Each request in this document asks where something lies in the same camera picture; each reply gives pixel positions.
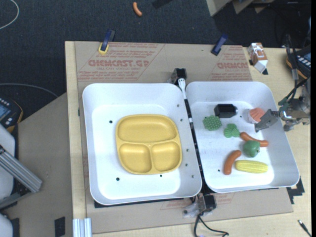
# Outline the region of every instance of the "yellow plate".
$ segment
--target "yellow plate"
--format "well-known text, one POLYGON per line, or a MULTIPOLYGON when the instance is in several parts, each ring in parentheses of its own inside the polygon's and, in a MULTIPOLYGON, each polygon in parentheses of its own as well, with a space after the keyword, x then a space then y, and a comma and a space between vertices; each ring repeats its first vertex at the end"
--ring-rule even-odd
POLYGON ((134 174, 158 174, 175 170, 182 160, 176 124, 154 114, 123 117, 116 126, 118 157, 134 174))

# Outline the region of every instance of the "white cable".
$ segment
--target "white cable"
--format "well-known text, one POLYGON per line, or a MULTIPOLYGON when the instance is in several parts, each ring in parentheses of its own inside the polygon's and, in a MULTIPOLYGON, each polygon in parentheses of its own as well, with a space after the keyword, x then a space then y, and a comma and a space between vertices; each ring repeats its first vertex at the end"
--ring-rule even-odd
POLYGON ((16 13, 15 18, 10 23, 8 23, 8 24, 6 24, 4 26, 1 26, 0 30, 5 28, 5 27, 7 27, 7 26, 9 26, 9 25, 11 25, 18 18, 19 14, 20 14, 20 8, 19 8, 18 4, 14 0, 9 0, 9 1, 11 1, 11 2, 13 2, 15 4, 15 6, 17 8, 17 13, 16 13))

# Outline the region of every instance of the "blue clamp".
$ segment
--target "blue clamp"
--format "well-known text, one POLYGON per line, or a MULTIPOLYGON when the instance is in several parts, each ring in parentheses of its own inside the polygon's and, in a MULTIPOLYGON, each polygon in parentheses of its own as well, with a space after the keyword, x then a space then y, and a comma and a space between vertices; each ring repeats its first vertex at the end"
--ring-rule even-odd
POLYGON ((104 41, 99 46, 99 53, 105 55, 109 49, 108 43, 114 40, 115 31, 108 29, 105 34, 104 41))
POLYGON ((222 45, 226 42, 227 39, 228 39, 227 34, 222 34, 220 39, 217 41, 216 45, 213 47, 211 53, 217 56, 219 52, 221 51, 222 45))

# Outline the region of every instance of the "cardboard sheet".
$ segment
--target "cardboard sheet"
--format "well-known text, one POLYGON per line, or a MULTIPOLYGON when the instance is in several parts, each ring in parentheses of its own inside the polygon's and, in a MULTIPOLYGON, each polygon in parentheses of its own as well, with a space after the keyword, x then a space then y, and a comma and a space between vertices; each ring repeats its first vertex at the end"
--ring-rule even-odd
MULTIPOLYGON (((242 46, 112 42, 105 56, 99 42, 76 41, 76 66, 87 216, 93 233, 193 223, 184 218, 189 198, 110 207, 96 206, 89 190, 82 92, 95 82, 167 82, 175 68, 186 68, 192 81, 252 81, 242 46)), ((217 208, 205 221, 292 212, 286 188, 214 194, 217 208)))

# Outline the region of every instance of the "black floor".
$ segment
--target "black floor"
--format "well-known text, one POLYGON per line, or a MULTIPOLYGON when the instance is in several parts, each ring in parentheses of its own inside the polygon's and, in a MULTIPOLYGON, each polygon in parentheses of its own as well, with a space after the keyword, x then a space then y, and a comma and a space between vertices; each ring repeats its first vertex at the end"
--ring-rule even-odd
MULTIPOLYGON (((206 0, 14 1, 18 18, 0 29, 0 96, 19 103, 24 118, 66 92, 66 40, 102 41, 111 28, 115 41, 215 44, 226 33, 226 44, 281 47, 290 34, 300 48, 311 17, 311 0, 276 0, 260 13, 248 7, 240 14, 229 3, 214 17, 206 0), (141 18, 131 8, 134 1, 142 8, 141 18)), ((0 28, 16 12, 13 2, 0 0, 0 28)))

